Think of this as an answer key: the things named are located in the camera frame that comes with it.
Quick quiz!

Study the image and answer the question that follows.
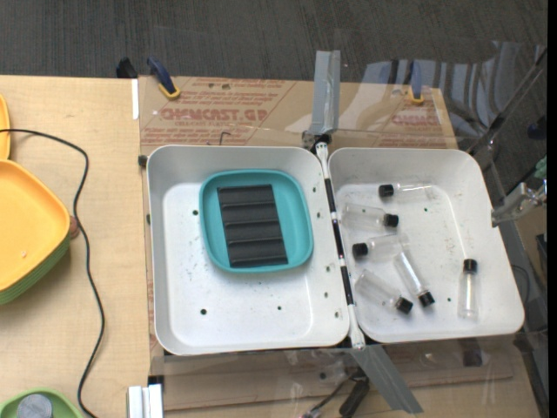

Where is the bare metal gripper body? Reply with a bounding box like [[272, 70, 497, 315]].
[[520, 179, 548, 206]]

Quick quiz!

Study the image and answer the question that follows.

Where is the white plastic tray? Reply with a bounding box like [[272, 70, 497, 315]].
[[145, 145, 352, 356], [326, 147, 526, 345]]

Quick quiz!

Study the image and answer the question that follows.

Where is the clear bottle with black cap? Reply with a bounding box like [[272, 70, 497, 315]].
[[342, 203, 400, 228], [456, 258, 480, 321], [393, 251, 437, 309], [377, 182, 434, 200], [353, 268, 414, 315], [351, 232, 412, 260]]

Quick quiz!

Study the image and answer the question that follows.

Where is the thin black and white rod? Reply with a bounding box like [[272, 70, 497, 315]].
[[314, 142, 366, 351]]

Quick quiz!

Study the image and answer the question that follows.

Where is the teal plate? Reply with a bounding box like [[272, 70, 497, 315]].
[[198, 168, 314, 273]]

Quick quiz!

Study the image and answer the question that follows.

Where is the black ribbed rectangular insert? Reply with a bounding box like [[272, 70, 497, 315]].
[[216, 184, 290, 269]]

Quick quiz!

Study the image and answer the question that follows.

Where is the brown cardboard board red print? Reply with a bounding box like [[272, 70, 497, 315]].
[[137, 75, 514, 411]]

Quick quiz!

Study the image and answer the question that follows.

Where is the green plate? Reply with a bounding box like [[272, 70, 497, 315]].
[[0, 388, 86, 418], [0, 233, 73, 307]]

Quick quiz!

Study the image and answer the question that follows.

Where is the yellow plate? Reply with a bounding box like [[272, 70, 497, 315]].
[[0, 158, 72, 293]]

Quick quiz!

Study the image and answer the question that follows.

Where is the grey can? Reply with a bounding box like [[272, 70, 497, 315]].
[[16, 393, 55, 418]]

